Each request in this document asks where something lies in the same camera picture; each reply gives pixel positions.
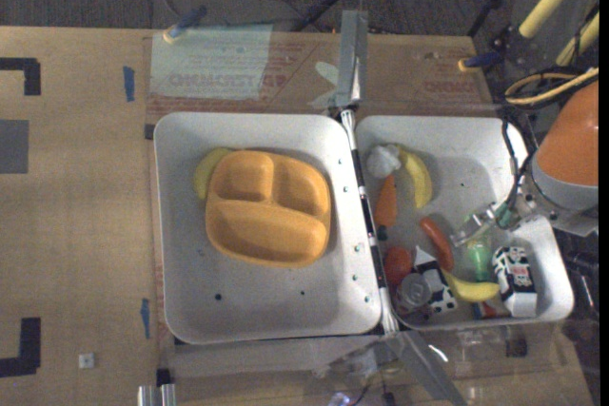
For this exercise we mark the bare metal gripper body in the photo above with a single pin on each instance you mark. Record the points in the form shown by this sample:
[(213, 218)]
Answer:
[(532, 210)]

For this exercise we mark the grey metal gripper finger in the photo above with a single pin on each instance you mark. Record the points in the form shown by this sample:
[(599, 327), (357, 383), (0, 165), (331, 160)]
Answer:
[(464, 237), (485, 214)]

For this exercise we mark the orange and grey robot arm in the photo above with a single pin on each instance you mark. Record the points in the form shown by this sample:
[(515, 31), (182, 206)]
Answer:
[(571, 142)]

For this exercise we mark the red sausage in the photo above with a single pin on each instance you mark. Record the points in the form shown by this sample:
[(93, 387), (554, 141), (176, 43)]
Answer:
[(438, 243)]

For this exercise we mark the green clear plastic bottle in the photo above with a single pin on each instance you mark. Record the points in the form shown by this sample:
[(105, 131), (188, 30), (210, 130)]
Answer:
[(479, 259)]

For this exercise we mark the yellow banana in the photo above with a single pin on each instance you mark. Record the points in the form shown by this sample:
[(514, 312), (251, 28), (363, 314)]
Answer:
[(204, 171), (471, 290), (421, 180)]

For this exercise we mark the white plastic tray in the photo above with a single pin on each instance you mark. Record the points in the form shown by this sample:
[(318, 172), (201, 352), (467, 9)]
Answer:
[(471, 157), (266, 299)]

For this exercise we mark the cow print milk carton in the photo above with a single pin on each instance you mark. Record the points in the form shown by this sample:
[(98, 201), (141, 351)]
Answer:
[(441, 295), (516, 283)]

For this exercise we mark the red tomato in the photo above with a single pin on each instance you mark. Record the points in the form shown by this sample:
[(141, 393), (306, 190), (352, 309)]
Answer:
[(397, 264)]

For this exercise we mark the silver can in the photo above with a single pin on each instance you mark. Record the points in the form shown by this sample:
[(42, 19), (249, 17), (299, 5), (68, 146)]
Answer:
[(414, 292)]

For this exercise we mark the red and white packet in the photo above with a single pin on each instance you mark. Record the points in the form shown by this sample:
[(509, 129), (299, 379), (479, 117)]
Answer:
[(487, 311)]

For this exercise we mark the orange carrot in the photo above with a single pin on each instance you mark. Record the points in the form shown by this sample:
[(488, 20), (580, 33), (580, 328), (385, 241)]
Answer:
[(386, 204)]

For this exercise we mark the white cauliflower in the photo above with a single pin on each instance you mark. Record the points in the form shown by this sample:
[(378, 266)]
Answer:
[(383, 160)]

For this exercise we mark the orange divided plate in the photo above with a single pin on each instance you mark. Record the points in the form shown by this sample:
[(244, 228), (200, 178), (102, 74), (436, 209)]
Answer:
[(266, 214)]

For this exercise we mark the brown cardboard board red print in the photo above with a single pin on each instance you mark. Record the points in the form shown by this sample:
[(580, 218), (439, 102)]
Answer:
[(304, 62)]

